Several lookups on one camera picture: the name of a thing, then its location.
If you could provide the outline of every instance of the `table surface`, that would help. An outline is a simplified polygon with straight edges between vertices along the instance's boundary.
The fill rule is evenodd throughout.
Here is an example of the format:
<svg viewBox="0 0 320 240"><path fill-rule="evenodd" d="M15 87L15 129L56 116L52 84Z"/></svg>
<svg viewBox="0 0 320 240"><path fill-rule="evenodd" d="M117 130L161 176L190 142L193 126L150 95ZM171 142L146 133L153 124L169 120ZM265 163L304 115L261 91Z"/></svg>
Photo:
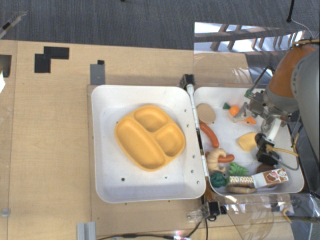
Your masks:
<svg viewBox="0 0 320 240"><path fill-rule="evenodd" d="M43 54L44 46L69 47L69 59L52 59L51 73L34 73L35 54ZM202 74L200 69L213 58L216 71L210 77L216 82L236 75L230 75L235 64L249 73L244 56L225 55L219 61L212 54L201 66L192 50L9 40L0 40L0 54L12 55L11 76L0 95L1 105L12 109L12 120L1 125L12 133L0 131L1 140L6 140L1 145L7 143L1 159L9 165L1 170L0 208L10 208L10 216L0 218L1 240L75 240L77 223L92 220L97 237L143 232L182 235L194 228L195 224L187 223L186 212L199 207L198 199L110 204L92 195L90 64L105 61L107 84L176 86L183 74L205 80L208 72ZM228 61L227 75L221 72L223 60ZM242 84L250 83L246 73ZM237 84L239 78L231 77L229 83ZM280 232L283 240L293 239L290 224L268 209L258 218L253 210L242 216L220 215L208 225L214 239L253 235L275 239ZM192 239L202 240L205 235L202 224Z"/></svg>

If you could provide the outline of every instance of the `gray floor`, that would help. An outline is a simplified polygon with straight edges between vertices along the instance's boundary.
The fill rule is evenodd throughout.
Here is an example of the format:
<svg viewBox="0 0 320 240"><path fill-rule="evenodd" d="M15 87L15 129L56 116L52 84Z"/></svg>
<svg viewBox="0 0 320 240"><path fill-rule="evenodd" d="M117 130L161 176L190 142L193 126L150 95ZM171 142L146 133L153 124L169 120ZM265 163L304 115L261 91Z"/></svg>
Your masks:
<svg viewBox="0 0 320 240"><path fill-rule="evenodd" d="M5 39L192 50L194 22L299 29L290 1L0 0L0 11L27 11ZM293 18L314 35L319 15L320 0L296 0Z"/></svg>

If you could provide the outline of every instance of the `green toy vegetable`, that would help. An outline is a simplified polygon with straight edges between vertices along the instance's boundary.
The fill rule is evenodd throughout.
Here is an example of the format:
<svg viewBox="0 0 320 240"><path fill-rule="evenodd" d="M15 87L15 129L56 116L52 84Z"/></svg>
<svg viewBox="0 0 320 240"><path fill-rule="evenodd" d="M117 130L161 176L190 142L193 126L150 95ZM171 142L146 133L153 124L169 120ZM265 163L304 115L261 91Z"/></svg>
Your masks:
<svg viewBox="0 0 320 240"><path fill-rule="evenodd" d="M228 173L231 176L248 176L248 169L238 165L236 162L231 162Z"/></svg>
<svg viewBox="0 0 320 240"><path fill-rule="evenodd" d="M214 174L210 176L210 182L214 188L220 188L227 183L223 173L220 171L215 171Z"/></svg>

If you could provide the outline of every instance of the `yellow divided plate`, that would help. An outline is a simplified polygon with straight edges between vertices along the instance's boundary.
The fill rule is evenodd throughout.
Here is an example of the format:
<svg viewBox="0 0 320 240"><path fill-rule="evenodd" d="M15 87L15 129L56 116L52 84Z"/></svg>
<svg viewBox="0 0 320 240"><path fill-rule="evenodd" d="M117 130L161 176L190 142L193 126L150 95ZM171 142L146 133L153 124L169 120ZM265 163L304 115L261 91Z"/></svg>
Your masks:
<svg viewBox="0 0 320 240"><path fill-rule="evenodd" d="M138 167L150 172L170 163L186 146L179 126L154 105L142 106L123 117L114 134L124 153Z"/></svg>

